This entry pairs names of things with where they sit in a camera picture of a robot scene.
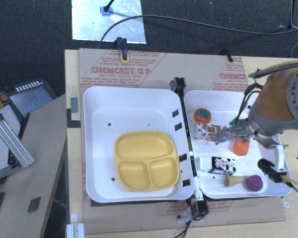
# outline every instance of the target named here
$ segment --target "white plastic tray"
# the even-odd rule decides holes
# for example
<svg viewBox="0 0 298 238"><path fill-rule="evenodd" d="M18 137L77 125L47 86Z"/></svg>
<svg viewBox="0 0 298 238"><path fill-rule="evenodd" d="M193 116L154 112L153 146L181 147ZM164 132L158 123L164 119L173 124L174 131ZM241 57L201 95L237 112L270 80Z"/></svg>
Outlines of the white plastic tray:
<svg viewBox="0 0 298 238"><path fill-rule="evenodd" d="M193 175L181 102L170 90L95 86L83 97L86 143L86 189L91 199L106 202L181 200L194 191ZM175 125L182 128L175 130ZM120 184L113 154L114 142L123 133L158 130L173 141L179 163L177 184L164 190L134 192ZM190 185L183 186L189 180Z"/></svg>
<svg viewBox="0 0 298 238"><path fill-rule="evenodd" d="M220 125L222 128L223 126L228 126L228 123L237 116L243 95L244 94L241 92L189 91L184 97L192 148L199 177L199 187L206 196L214 199L285 196L291 192L291 188L283 183L274 183L257 167L257 162L262 158L272 163L275 162L273 149L265 149L257 141L251 140L247 155L238 156L231 151L235 140L234 138L218 145L212 141L193 138L192 128L195 124L194 111L196 109L208 109L212 115L210 124ZM255 101L256 97L257 94L251 96L249 101L250 105ZM240 116L241 119L248 116L247 111L248 109L244 110ZM278 136L276 136L274 140L280 142ZM259 175L263 180L263 188L258 192L253 192L248 190L243 183L232 187L225 187L223 175L210 174L199 170L199 158L207 156L235 159L236 173L234 175ZM284 163L284 169L289 172L286 161Z"/></svg>

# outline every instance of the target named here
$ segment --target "tomato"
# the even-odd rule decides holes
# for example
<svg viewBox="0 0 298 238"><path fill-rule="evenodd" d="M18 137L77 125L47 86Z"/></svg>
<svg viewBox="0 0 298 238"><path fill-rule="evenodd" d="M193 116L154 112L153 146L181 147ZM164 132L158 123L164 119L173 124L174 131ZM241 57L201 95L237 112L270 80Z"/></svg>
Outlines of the tomato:
<svg viewBox="0 0 298 238"><path fill-rule="evenodd" d="M211 120L211 113L207 109L197 109L194 112L194 120L201 123L209 123Z"/></svg>

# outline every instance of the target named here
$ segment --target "toy tomato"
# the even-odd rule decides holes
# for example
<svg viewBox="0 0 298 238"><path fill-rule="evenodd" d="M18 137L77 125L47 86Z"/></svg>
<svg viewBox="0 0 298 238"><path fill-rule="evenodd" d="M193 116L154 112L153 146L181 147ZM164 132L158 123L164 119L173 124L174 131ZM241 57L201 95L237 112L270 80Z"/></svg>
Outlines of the toy tomato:
<svg viewBox="0 0 298 238"><path fill-rule="evenodd" d="M211 120L211 113L207 109L197 109L194 112L194 120L201 123L209 123Z"/></svg>

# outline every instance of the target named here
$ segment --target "yellow cable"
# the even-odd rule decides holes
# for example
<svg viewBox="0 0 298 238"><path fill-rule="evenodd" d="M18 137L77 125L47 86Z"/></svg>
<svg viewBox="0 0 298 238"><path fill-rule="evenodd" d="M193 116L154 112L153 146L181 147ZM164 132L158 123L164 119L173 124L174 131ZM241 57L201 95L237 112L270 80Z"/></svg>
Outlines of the yellow cable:
<svg viewBox="0 0 298 238"><path fill-rule="evenodd" d="M285 176L285 175L281 175L280 178L283 180L284 183L294 183L296 185L298 185L298 182L289 178L288 176Z"/></svg>

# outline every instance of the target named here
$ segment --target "orange object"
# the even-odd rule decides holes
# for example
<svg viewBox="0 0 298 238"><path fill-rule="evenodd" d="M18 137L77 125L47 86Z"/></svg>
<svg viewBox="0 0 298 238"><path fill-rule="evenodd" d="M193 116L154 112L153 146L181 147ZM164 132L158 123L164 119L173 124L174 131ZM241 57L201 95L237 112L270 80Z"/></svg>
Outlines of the orange object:
<svg viewBox="0 0 298 238"><path fill-rule="evenodd" d="M249 141L240 141L238 138L235 139L233 145L233 153L239 156L244 156L248 152Z"/></svg>

